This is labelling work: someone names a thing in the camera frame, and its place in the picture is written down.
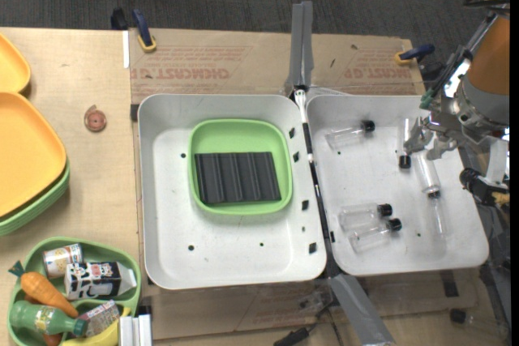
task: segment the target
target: wooden table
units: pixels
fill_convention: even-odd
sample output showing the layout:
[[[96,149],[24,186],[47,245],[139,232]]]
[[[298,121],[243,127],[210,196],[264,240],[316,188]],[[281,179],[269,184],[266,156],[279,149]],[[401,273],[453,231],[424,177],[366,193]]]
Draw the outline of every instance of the wooden table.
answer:
[[[5,322],[15,284],[15,277],[7,269],[48,237],[77,237],[117,247],[138,259],[145,271],[139,249],[143,242],[139,237],[136,123],[130,118],[131,75],[123,65],[122,33],[38,28],[0,28],[0,31],[28,60],[32,77],[25,95],[56,130],[71,164],[67,193],[33,222],[0,237],[0,258],[5,270],[0,279],[0,321]],[[99,133],[92,133],[84,126],[84,114],[92,105],[107,117],[107,126]],[[487,292],[481,281],[472,278],[475,272],[468,270],[464,274],[469,285],[473,285],[470,295],[467,294],[470,299],[467,297],[465,301],[476,301],[479,309],[490,314]],[[161,333],[161,338],[171,332],[172,325],[175,328],[170,337],[188,336],[188,331],[182,331],[186,325],[199,328],[191,334],[244,330],[235,334],[158,340],[157,344],[263,345],[272,344],[288,333],[288,328],[249,332],[259,327],[245,324],[237,328],[229,324],[230,317],[225,313],[232,314],[236,307],[251,308],[260,288],[238,288],[235,297],[226,297],[224,293],[165,293],[145,283],[143,295],[153,300],[154,331]],[[197,301],[219,308],[186,308]],[[418,344],[422,339],[427,339],[426,344],[489,344],[477,335],[453,328],[446,314],[447,303],[442,307],[443,310],[433,313],[393,315],[384,321],[398,344]],[[339,345],[336,330],[345,344],[358,344],[353,328],[340,311],[325,316],[306,344]],[[14,345],[5,323],[0,325],[0,344]]]

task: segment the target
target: cardboard sheet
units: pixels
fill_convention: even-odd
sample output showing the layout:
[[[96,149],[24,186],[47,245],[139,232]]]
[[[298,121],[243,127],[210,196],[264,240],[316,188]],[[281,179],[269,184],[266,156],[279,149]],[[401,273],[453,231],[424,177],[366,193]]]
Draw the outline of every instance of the cardboard sheet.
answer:
[[[130,30],[131,102],[157,93],[277,94],[290,68],[290,34],[151,28],[157,49],[145,53]],[[369,95],[424,92],[416,61],[398,66],[409,40],[312,35],[312,85]]]

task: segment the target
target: black vial cap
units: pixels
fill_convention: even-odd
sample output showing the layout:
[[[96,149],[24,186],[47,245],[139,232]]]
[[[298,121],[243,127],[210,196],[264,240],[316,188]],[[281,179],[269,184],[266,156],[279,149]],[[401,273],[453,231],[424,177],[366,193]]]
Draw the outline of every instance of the black vial cap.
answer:
[[[467,313],[460,309],[452,309],[449,314],[453,323],[463,324],[467,319]]]
[[[400,169],[411,169],[411,157],[400,156],[398,159],[398,167]]]
[[[478,181],[481,173],[472,168],[465,168],[460,173],[460,182],[470,193],[473,191],[474,184]]]
[[[392,206],[389,203],[383,203],[382,205],[378,205],[380,216],[391,216],[392,215]]]
[[[394,220],[388,220],[388,227],[391,231],[400,231],[402,229],[402,222],[395,218]]]
[[[366,133],[375,131],[375,123],[372,120],[362,120],[360,125]]]
[[[440,196],[441,196],[441,192],[439,190],[435,190],[434,192],[427,194],[427,197],[431,198],[431,199],[438,199]]]

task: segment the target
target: green bowl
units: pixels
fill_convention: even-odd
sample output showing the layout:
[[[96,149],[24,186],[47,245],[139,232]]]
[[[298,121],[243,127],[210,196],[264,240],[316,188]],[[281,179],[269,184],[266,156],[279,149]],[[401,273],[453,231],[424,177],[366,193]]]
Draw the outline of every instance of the green bowl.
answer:
[[[0,236],[14,232],[54,205],[66,192],[70,176],[71,167],[67,160],[63,173],[48,189],[31,202],[0,219]]]
[[[137,280],[137,287],[132,288],[120,296],[114,297],[114,301],[118,305],[119,311],[122,311],[124,307],[128,307],[131,309],[131,315],[135,315],[140,296],[140,268],[139,264],[130,255],[121,250],[77,238],[53,237],[40,242],[32,249],[23,263],[24,269],[26,271],[38,271],[45,275],[45,267],[42,257],[43,251],[54,250],[60,246],[68,246],[75,243],[81,244],[85,262],[95,263],[101,261],[119,261],[123,266],[133,270],[135,273],[135,279]],[[65,293],[63,278],[55,278],[49,281],[54,284],[54,286],[58,288],[60,292]],[[11,307],[16,301],[23,300],[24,296],[25,292],[20,287],[18,279],[16,281],[15,288],[13,289],[13,293],[11,294],[11,301],[9,302],[9,310],[7,313],[7,328],[9,330],[9,334],[19,346],[45,346],[45,341],[39,333],[22,327],[13,327],[9,322],[9,313],[11,312]],[[105,302],[106,300],[89,298],[71,301],[71,304],[79,311],[79,314],[82,314]],[[60,344],[66,343],[66,338],[67,336],[64,335]]]
[[[271,152],[281,199],[247,203],[206,204],[199,197],[196,153]],[[272,124],[247,119],[201,122],[189,139],[189,181],[196,203],[205,211],[222,215],[261,215],[280,211],[292,198],[290,154],[283,134]]]

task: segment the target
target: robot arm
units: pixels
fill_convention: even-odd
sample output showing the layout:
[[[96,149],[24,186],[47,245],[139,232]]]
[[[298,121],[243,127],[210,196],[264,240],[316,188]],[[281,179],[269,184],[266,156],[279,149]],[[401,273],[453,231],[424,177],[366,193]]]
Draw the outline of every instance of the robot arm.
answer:
[[[465,0],[465,6],[486,7],[486,18],[465,46],[460,45],[440,77],[422,97],[420,107],[429,115],[414,123],[404,143],[408,154],[427,150],[436,160],[460,146],[491,148],[487,176],[503,179],[508,143],[500,138],[510,117],[510,0]]]

